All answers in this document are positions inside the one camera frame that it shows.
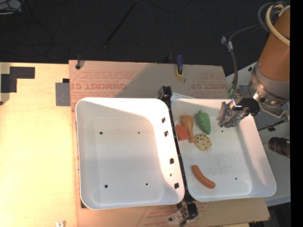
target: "toy green pepper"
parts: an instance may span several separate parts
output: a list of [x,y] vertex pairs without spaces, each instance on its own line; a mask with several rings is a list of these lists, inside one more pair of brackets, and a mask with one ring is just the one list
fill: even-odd
[[211,125],[210,125],[210,119],[208,116],[208,113],[203,113],[201,110],[196,115],[196,122],[199,128],[205,133],[210,134],[211,131]]

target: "blue clamp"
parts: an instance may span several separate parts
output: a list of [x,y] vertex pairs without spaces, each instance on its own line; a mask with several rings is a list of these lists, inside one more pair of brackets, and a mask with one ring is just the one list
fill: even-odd
[[176,75],[177,75],[177,77],[182,77],[183,76],[183,58],[181,55],[177,55],[177,64],[178,64],[178,66],[176,67]]

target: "toy food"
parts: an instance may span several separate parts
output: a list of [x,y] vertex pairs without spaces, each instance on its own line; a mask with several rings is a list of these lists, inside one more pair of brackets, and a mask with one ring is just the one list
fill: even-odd
[[210,134],[211,125],[208,113],[203,113],[200,110],[196,115],[196,123],[205,134]]
[[198,165],[193,165],[192,166],[192,171],[195,175],[195,177],[199,180],[200,183],[202,183],[204,186],[208,187],[208,188],[214,188],[216,186],[216,184],[209,180],[208,178],[206,178],[202,172],[200,171],[200,168]]
[[212,142],[210,138],[205,134],[202,133],[197,134],[195,138],[196,138],[195,146],[197,146],[200,150],[207,151],[212,146]]
[[189,142],[194,143],[196,142],[196,138],[193,135],[193,126],[194,126],[194,119],[190,115],[184,115],[181,117],[181,125],[184,126],[189,134]]
[[178,140],[189,139],[189,134],[188,134],[187,128],[185,128],[184,126],[182,126],[180,124],[176,125],[176,133],[177,133]]

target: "white tray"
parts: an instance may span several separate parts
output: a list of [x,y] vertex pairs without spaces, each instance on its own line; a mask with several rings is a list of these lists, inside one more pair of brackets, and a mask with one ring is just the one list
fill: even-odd
[[[171,106],[175,125],[180,124],[185,114],[195,118],[199,110],[208,113],[211,120],[208,137],[212,146],[208,151],[199,150],[188,140],[178,142],[189,193],[197,201],[272,196],[276,182],[253,117],[245,117],[232,128],[220,128],[216,122],[221,103],[227,100],[177,99]],[[202,133],[196,123],[193,133]],[[192,165],[198,165],[216,187],[209,189],[202,185],[193,175]]]
[[185,190],[166,104],[84,98],[76,105],[80,195],[90,209],[176,204]]

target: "yellow object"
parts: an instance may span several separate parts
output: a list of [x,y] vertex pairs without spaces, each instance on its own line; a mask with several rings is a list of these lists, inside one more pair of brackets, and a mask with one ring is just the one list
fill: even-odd
[[181,78],[181,77],[183,77],[184,73],[182,72],[182,74],[179,74],[178,67],[176,67],[176,75],[177,75],[177,77]]

